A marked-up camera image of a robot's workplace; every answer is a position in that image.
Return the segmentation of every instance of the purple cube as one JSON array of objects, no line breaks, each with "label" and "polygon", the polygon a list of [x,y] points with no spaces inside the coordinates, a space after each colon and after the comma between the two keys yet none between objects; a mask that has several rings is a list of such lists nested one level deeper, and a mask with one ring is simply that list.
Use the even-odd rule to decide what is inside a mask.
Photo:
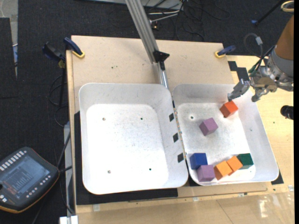
[{"label": "purple cube", "polygon": [[213,118],[204,120],[199,127],[204,136],[207,136],[208,134],[211,134],[215,132],[216,129],[218,129],[218,125]]},{"label": "purple cube", "polygon": [[210,182],[215,178],[215,171],[213,165],[201,165],[197,169],[197,176],[199,182]]}]

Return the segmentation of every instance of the white tray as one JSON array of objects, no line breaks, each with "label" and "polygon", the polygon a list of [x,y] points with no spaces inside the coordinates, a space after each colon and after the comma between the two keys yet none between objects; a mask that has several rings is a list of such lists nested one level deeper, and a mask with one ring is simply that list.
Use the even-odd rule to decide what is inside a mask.
[{"label": "white tray", "polygon": [[[217,185],[241,182],[267,182],[278,177],[278,166],[266,135],[252,93],[234,99],[239,110],[224,118],[219,110],[228,101],[234,85],[180,84],[173,90],[180,131],[190,176],[199,185]],[[202,121],[213,118],[218,129],[204,136],[199,128]],[[238,170],[231,176],[211,182],[199,182],[196,170],[190,166],[193,153],[206,153],[208,164],[215,166],[233,155],[250,153],[254,165]]]},{"label": "white tray", "polygon": [[184,150],[171,93],[164,86],[89,83],[79,91],[79,104],[83,184],[89,192],[177,188],[186,183]]}]

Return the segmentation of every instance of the cube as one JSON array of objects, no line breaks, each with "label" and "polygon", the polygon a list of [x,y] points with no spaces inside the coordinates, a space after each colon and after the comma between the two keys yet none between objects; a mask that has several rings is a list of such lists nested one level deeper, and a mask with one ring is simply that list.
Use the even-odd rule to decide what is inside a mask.
[{"label": "cube", "polygon": [[204,134],[204,136],[207,136],[208,134],[211,134],[215,132],[216,129],[218,129],[218,125],[216,124],[215,120],[213,118],[209,118],[204,120],[200,126],[200,130]]},{"label": "cube", "polygon": [[198,169],[201,165],[207,165],[206,153],[194,153],[190,156],[191,169]]},{"label": "cube", "polygon": [[235,103],[231,100],[229,102],[226,102],[221,108],[220,111],[223,114],[225,118],[228,116],[231,116],[238,110],[238,107],[235,105]]},{"label": "cube", "polygon": [[239,154],[237,158],[243,164],[243,167],[240,169],[248,169],[253,165],[251,154]]},{"label": "cube", "polygon": [[227,160],[227,162],[228,162],[228,165],[230,166],[230,168],[233,170],[228,175],[232,175],[235,171],[237,171],[243,167],[243,164],[240,162],[240,160],[236,156],[231,157],[229,160]]},{"label": "cube", "polygon": [[197,169],[197,177],[199,182],[210,182],[215,178],[213,165],[201,165]]},{"label": "cube", "polygon": [[220,180],[221,178],[225,177],[226,175],[230,174],[232,172],[232,169],[228,165],[228,162],[222,161],[221,163],[218,163],[214,167],[215,171],[215,177],[217,180]]}]

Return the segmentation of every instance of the metal pole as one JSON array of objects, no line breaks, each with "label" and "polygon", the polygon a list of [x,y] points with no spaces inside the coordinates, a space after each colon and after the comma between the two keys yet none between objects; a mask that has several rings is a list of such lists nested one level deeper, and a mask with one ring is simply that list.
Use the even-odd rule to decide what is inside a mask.
[{"label": "metal pole", "polygon": [[150,27],[150,21],[144,11],[143,5],[141,4],[140,0],[125,1],[133,18],[134,24],[137,28],[138,34],[149,56],[150,62],[157,64],[157,71],[160,83],[164,85],[167,89],[169,89],[166,71],[161,69],[160,62],[157,63],[153,55],[154,51],[159,51],[159,48],[156,43],[153,31]]}]

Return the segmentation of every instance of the yellow clamp pad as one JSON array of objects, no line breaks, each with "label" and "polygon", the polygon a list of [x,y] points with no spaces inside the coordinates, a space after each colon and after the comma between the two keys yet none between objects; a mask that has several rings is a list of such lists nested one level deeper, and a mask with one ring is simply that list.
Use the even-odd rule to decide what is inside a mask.
[{"label": "yellow clamp pad", "polygon": [[219,58],[223,58],[224,56],[225,56],[225,54],[223,54],[223,55],[221,55],[221,56],[219,56],[217,53],[218,53],[219,51],[216,51],[215,52],[215,56],[219,59]]},{"label": "yellow clamp pad", "polygon": [[76,57],[78,57],[78,58],[80,58],[80,59],[82,59],[82,58],[85,57],[85,52],[84,52],[84,51],[82,51],[82,54],[81,54],[81,55],[79,55],[77,52],[74,52],[74,51],[72,51],[72,53],[73,53]]}]

